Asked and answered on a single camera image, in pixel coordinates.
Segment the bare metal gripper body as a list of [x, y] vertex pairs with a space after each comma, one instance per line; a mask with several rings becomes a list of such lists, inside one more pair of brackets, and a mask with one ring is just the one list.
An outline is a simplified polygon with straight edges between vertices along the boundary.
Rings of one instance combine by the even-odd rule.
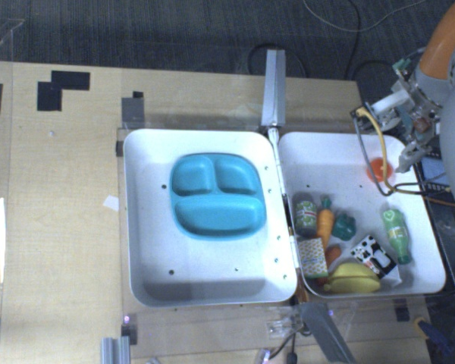
[[397, 106], [408, 141], [428, 143], [437, 133], [442, 111], [442, 80], [430, 77], [416, 68], [396, 70], [394, 93], [402, 92], [404, 100]]

